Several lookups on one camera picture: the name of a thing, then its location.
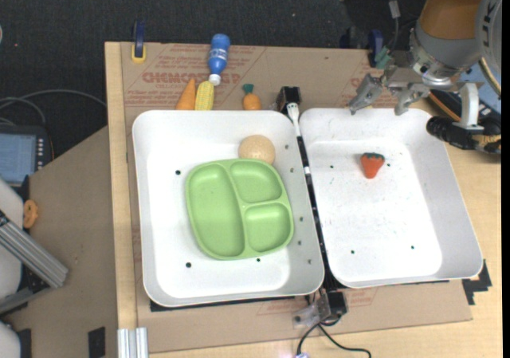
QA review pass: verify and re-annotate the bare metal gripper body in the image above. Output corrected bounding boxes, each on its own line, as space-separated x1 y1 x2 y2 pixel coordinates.
382 50 455 96

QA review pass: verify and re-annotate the brown cardboard board red print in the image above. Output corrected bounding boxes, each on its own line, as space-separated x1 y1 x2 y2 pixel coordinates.
120 41 474 354

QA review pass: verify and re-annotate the red strawberry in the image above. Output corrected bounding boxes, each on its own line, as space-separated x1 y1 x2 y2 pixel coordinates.
360 151 386 179

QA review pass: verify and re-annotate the thin black and white rod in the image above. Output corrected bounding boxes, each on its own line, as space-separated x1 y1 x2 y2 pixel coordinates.
286 102 332 293

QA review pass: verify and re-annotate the small orange carrot green top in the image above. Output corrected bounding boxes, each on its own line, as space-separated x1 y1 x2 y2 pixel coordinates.
241 83 262 111

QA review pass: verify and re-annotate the beige round bread roll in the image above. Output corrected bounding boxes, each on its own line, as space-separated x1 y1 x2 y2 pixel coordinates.
237 134 277 165

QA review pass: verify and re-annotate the white plastic tray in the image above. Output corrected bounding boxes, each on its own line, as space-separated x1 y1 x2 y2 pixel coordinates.
298 107 484 289
131 109 325 308

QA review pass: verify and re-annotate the blue and white bottle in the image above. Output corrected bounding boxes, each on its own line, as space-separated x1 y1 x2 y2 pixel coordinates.
206 33 232 86

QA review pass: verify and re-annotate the yellow corn cob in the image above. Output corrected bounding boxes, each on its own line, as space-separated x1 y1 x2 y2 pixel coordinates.
194 81 215 112

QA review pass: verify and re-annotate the green divided plate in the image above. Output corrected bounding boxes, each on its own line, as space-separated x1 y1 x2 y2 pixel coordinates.
184 158 296 261

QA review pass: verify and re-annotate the orange cone-shaped carrot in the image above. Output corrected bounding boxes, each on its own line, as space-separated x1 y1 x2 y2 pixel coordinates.
175 77 197 111

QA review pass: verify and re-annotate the small orange pretzel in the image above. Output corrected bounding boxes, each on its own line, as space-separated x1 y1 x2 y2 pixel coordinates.
22 199 40 229

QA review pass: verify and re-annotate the black cylinder on white bracket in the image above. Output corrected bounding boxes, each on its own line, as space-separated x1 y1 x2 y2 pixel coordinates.
426 82 488 150

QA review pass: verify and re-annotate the black block with thin wires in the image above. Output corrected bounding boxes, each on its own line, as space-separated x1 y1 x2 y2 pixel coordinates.
317 290 349 317
277 85 302 112

